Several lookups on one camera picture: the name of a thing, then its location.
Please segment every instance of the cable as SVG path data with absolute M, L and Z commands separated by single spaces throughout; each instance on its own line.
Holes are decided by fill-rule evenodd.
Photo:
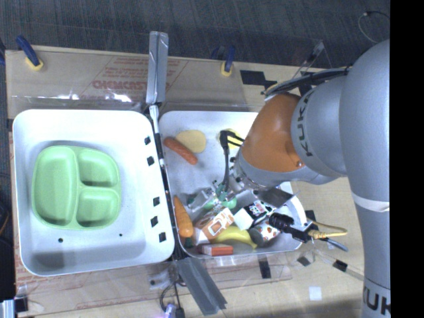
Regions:
M 309 55 L 308 58 L 303 61 L 302 65 L 297 69 L 296 73 L 293 75 L 293 78 L 296 78 L 297 75 L 302 71 L 304 68 L 304 72 L 307 72 L 308 69 L 313 65 L 313 63 L 316 61 L 316 59 L 319 57 L 319 55 L 324 51 L 324 43 L 321 40 L 312 50 L 312 53 Z
M 176 280 L 173 280 L 172 283 L 170 285 L 168 285 L 164 291 L 162 291 L 162 293 L 160 294 L 159 297 L 159 302 L 160 302 L 160 307 L 162 308 L 162 310 L 164 310 L 164 312 L 166 312 L 166 306 L 164 304 L 164 298 L 166 293 L 172 288 L 174 287 L 174 291 L 175 291 L 175 295 L 177 297 L 177 302 L 178 302 L 178 307 L 181 309 L 181 305 L 180 305 L 180 297 L 178 295 L 178 290 L 177 290 L 177 284 L 180 286 L 187 286 L 186 283 L 181 279 L 180 276 L 178 276 L 178 278 Z
M 333 79 L 339 76 L 345 76 L 349 73 L 348 68 L 329 68 L 328 70 L 319 71 L 316 73 L 308 74 L 300 78 L 291 79 L 282 83 L 276 83 L 261 92 L 266 97 L 270 97 L 276 93 L 289 92 L 292 89 L 299 87 L 305 83 L 310 85 L 317 85 L 320 82 L 324 82 L 329 79 Z
M 359 27 L 359 30 L 360 30 L 360 32 L 370 41 L 370 42 L 373 42 L 374 44 L 377 44 L 378 43 L 378 41 L 375 41 L 374 39 L 371 39 L 365 32 L 364 32 L 364 30 L 362 29 L 362 26 L 360 25 L 360 21 L 362 20 L 362 18 L 363 17 L 368 17 L 370 14 L 380 14 L 380 15 L 383 15 L 383 16 L 385 16 L 386 18 L 388 18 L 389 20 L 390 20 L 390 17 L 387 15 L 387 14 L 385 14 L 385 13 L 383 13 L 383 12 L 380 12 L 380 11 L 366 11 L 366 12 L 364 12 L 363 14 L 361 14 L 361 16 L 359 17 L 359 19 L 358 19 L 358 27 Z
M 229 143 L 229 144 L 232 144 L 232 145 L 234 145 L 234 146 L 237 146 L 237 147 L 240 147 L 240 146 L 241 146 L 239 143 L 234 142 L 234 141 L 231 141 L 231 140 L 228 140 L 228 143 Z
M 230 154 L 230 149 L 228 146 L 228 133 L 229 131 L 221 131 L 219 133 L 219 142 L 221 144 L 221 147 L 224 150 L 224 156 L 225 156 L 225 173 L 224 173 L 224 179 L 221 182 L 221 184 L 223 185 L 223 191 L 225 193 L 228 192 L 228 188 L 229 188 L 229 182 L 230 182 L 230 173 L 229 173 L 229 154 Z
M 347 235 L 347 230 L 342 228 L 342 227 L 318 223 L 317 221 L 311 220 L 309 218 L 308 218 L 308 220 L 312 221 L 312 223 L 314 223 L 315 225 L 327 227 L 328 229 L 333 229 L 333 230 L 338 231 L 338 232 L 331 232 L 331 233 L 322 232 L 322 231 L 318 231 L 318 230 L 308 231 L 307 234 L 314 239 L 325 239 L 325 238 L 329 238 L 329 237 L 341 237 L 341 236 Z
M 164 291 L 162 291 L 162 293 L 160 294 L 160 297 L 159 297 L 159 303 L 160 303 L 160 307 L 162 308 L 162 310 L 164 310 L 164 312 L 166 312 L 166 306 L 165 306 L 165 304 L 164 304 L 164 298 L 165 298 L 165 295 L 166 295 L 166 292 L 168 292 L 171 288 L 172 288 L 172 286 L 174 286 L 174 284 L 175 284 L 175 282 L 172 282 L 170 285 L 168 285 L 165 289 L 164 289 Z
M 329 244 L 332 244 L 333 246 L 341 249 L 342 251 L 345 251 L 345 252 L 349 251 L 349 249 L 345 245 L 343 245 L 341 242 L 335 241 L 335 240 L 330 239 L 330 238 L 322 238 L 320 240 L 328 242 Z

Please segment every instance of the toy hot dog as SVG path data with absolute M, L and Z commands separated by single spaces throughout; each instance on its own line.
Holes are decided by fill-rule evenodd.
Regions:
M 170 136 L 164 139 L 164 145 L 168 147 L 170 150 L 173 150 L 175 153 L 179 154 L 182 158 L 187 160 L 187 162 L 191 165 L 197 164 L 197 157 L 194 153 L 185 147 L 182 143 L 176 141 Z

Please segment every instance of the green object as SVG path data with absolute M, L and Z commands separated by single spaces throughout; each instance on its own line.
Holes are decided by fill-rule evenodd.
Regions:
M 193 247 L 193 241 L 191 240 L 191 238 L 185 238 L 184 247 L 185 248 Z
M 59 229 L 101 229 L 121 209 L 119 168 L 108 154 L 78 146 L 50 146 L 32 176 L 32 210 Z
M 224 192 L 223 184 L 219 184 L 215 193 L 217 194 L 219 201 L 224 201 L 225 197 L 227 196 L 227 192 Z
M 208 202 L 207 202 L 207 203 L 203 206 L 203 208 L 204 208 L 204 209 L 207 209 L 207 210 L 210 210 L 210 209 L 214 208 L 216 204 L 219 204 L 219 202 L 218 202 L 218 199 L 217 199 L 216 197 L 214 197 L 211 201 L 208 201 Z
M 234 209 L 237 205 L 237 198 L 232 198 L 230 201 L 223 201 L 223 206 L 228 207 L 229 209 Z

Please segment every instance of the toy banana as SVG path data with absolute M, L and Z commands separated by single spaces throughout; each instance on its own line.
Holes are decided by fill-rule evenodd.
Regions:
M 230 239 L 249 244 L 253 249 L 258 246 L 252 241 L 252 239 L 250 239 L 250 235 L 247 230 L 240 230 L 237 226 L 232 225 L 220 233 L 217 238 L 213 239 L 212 243 L 215 244 Z

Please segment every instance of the kuka logo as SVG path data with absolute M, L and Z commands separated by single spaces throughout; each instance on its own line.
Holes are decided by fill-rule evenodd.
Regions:
M 306 152 L 306 156 L 312 156 L 312 153 L 309 151 L 308 149 L 308 145 L 307 145 L 307 141 L 305 139 L 305 130 L 303 128 L 303 114 L 305 113 L 306 107 L 307 107 L 307 102 L 309 100 L 309 98 L 311 97 L 312 93 L 315 90 L 313 90 L 310 94 L 308 94 L 305 99 L 303 99 L 303 103 L 305 104 L 303 107 L 299 108 L 299 117 L 297 118 L 298 124 L 297 124 L 297 128 L 301 131 L 301 134 L 299 135 L 299 140 L 300 140 L 300 146 L 302 146 L 302 149 L 305 150 Z
M 387 298 L 379 295 L 374 292 L 374 298 L 370 295 L 370 289 L 364 286 L 364 291 L 362 292 L 362 300 L 364 304 L 373 311 L 380 311 L 381 315 L 386 315 L 386 312 L 389 315 L 392 315 L 391 312 L 391 303 L 388 303 Z

